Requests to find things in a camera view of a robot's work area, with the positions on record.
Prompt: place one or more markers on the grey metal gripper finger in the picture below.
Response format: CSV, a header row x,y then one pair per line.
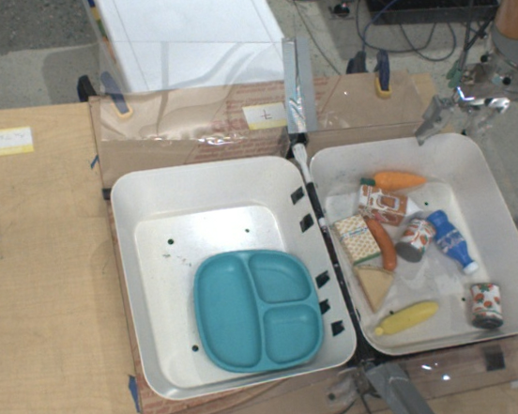
x,y
434,117

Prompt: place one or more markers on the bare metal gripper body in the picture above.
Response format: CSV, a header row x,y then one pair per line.
x,y
485,91

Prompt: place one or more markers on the orange carrot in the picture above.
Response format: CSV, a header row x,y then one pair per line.
x,y
399,179

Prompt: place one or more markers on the white plastic tray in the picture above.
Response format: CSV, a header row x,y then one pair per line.
x,y
219,192
490,199

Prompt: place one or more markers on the orange and white carton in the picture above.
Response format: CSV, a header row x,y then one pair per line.
x,y
384,206

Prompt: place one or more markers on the orange and white can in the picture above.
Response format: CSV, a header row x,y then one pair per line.
x,y
416,240
486,306

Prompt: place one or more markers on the blue and white bottle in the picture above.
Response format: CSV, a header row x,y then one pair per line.
x,y
453,242

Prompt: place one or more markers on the orange sausage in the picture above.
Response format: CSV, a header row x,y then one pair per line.
x,y
383,244

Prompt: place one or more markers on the patterned cracker packet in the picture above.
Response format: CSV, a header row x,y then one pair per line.
x,y
357,239

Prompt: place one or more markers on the tan bread slice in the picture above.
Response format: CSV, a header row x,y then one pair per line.
x,y
374,285

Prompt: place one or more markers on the yellow bottle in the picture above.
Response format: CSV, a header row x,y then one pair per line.
x,y
408,317

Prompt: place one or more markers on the brown cardboard board red print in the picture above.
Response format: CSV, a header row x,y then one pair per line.
x,y
162,152

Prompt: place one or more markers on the blue divided plate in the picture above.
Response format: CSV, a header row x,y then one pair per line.
x,y
235,313

